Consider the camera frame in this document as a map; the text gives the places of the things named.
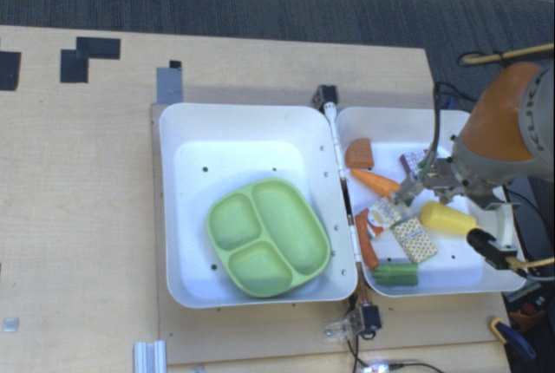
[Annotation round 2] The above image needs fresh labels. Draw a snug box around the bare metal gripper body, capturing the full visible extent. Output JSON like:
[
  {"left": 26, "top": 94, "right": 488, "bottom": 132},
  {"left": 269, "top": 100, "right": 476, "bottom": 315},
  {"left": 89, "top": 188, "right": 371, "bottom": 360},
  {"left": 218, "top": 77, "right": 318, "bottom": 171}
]
[{"left": 419, "top": 157, "right": 495, "bottom": 208}]

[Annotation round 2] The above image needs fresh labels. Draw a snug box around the purple packet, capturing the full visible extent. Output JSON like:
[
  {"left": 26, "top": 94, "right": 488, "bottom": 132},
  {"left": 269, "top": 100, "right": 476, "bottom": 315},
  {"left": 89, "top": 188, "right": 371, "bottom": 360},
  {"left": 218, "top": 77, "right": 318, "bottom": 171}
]
[{"left": 399, "top": 148, "right": 430, "bottom": 180}]

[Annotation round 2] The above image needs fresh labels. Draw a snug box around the orange carrot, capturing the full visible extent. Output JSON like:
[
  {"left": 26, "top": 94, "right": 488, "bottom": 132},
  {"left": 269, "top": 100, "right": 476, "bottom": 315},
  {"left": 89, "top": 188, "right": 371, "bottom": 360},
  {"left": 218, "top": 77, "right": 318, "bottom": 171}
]
[{"left": 349, "top": 167, "right": 402, "bottom": 197}]

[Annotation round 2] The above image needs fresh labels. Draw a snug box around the white red yellow carton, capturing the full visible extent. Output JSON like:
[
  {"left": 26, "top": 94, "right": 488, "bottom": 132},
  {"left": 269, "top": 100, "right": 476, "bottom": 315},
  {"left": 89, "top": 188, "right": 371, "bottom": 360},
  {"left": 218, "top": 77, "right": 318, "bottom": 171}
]
[{"left": 355, "top": 196, "right": 403, "bottom": 240}]

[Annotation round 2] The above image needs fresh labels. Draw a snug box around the yellow patterned packet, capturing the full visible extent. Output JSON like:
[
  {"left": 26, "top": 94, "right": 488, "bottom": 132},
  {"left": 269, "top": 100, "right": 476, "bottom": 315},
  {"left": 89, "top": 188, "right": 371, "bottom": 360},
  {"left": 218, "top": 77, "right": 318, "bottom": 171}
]
[{"left": 391, "top": 216, "right": 439, "bottom": 265}]

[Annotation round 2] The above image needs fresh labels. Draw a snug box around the orange biscuit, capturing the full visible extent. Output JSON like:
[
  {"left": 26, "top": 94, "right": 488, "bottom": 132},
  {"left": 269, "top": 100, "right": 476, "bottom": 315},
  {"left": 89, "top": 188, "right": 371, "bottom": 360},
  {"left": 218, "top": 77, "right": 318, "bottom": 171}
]
[{"left": 344, "top": 137, "right": 375, "bottom": 170}]

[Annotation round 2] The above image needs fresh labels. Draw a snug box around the orange sausage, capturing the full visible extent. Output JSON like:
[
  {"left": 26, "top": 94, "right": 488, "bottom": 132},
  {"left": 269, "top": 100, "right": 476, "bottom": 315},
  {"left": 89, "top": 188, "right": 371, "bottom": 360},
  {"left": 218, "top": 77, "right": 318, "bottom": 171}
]
[{"left": 354, "top": 214, "right": 381, "bottom": 271}]

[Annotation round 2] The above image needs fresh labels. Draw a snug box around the green toy vegetable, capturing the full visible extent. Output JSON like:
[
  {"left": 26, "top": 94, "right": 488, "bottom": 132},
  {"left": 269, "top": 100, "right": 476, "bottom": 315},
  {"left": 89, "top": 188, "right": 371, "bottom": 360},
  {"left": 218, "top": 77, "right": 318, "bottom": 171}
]
[{"left": 372, "top": 262, "right": 420, "bottom": 288}]

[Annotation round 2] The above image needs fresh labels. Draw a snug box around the thin black and white rod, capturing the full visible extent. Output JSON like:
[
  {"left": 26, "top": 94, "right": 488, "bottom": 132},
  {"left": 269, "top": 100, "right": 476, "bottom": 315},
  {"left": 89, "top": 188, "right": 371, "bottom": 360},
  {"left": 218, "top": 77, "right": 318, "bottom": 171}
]
[{"left": 322, "top": 101, "right": 369, "bottom": 311}]

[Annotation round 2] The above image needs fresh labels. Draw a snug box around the white plastic tray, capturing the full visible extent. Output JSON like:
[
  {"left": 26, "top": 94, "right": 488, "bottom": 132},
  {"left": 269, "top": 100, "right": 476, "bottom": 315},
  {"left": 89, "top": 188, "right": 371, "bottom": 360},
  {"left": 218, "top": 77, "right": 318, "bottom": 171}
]
[
  {"left": 336, "top": 106, "right": 528, "bottom": 298},
  {"left": 158, "top": 101, "right": 359, "bottom": 311}
]

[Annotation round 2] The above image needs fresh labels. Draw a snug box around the green divided plate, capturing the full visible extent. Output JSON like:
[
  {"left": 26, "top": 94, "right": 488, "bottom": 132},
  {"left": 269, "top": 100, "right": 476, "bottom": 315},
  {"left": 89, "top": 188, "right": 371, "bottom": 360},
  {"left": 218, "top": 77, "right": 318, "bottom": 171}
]
[{"left": 206, "top": 177, "right": 333, "bottom": 300}]

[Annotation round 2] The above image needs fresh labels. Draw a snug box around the black block with thin wires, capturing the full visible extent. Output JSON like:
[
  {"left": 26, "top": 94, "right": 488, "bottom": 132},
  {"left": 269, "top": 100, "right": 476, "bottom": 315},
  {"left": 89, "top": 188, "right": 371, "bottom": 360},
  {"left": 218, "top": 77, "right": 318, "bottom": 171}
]
[
  {"left": 361, "top": 304, "right": 384, "bottom": 340},
  {"left": 313, "top": 84, "right": 339, "bottom": 108}
]

